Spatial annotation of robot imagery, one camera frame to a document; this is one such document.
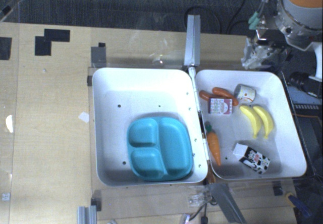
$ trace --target white sticker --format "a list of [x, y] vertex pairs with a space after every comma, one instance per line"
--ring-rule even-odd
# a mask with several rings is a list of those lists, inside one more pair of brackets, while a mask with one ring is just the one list
[[10, 193], [2, 194], [2, 201], [10, 201]]
[[90, 121], [90, 115], [86, 112], [82, 112], [80, 115], [79, 115], [79, 119], [81, 119], [82, 121], [88, 123]]

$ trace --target cow print carton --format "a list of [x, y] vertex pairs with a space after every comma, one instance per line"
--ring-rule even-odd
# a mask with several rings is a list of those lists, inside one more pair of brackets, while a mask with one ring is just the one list
[[262, 155], [260, 152], [240, 143], [237, 143], [233, 154], [241, 163], [259, 174], [265, 173], [271, 162], [269, 158]]

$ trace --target toy banana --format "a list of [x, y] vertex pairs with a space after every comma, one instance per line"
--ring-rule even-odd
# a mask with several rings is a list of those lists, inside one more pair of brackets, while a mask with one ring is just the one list
[[256, 111], [256, 113], [260, 116], [263, 126], [264, 126], [264, 132], [265, 132], [265, 139], [268, 138], [269, 133], [274, 128], [274, 122], [272, 116], [268, 113], [267, 110], [265, 110], [263, 107], [259, 105], [255, 105], [253, 109]]
[[246, 105], [241, 105], [240, 110], [249, 118], [253, 129], [253, 137], [257, 138], [257, 134], [262, 125], [259, 115], [255, 112], [255, 110]]

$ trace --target teal connector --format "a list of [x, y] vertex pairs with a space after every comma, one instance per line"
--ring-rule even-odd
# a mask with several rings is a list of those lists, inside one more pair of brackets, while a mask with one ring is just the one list
[[248, 20], [248, 23], [251, 24], [257, 17], [258, 17], [259, 13], [255, 12], [250, 19]]
[[250, 25], [249, 25], [249, 29], [250, 30], [256, 30], [257, 29], [257, 25], [260, 21], [260, 18], [256, 18]]

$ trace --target cylindrical container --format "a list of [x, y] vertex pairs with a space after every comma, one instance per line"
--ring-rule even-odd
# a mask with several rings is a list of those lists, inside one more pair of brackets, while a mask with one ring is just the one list
[[234, 91], [234, 96], [239, 101], [252, 103], [256, 98], [256, 90], [251, 87], [239, 84]]

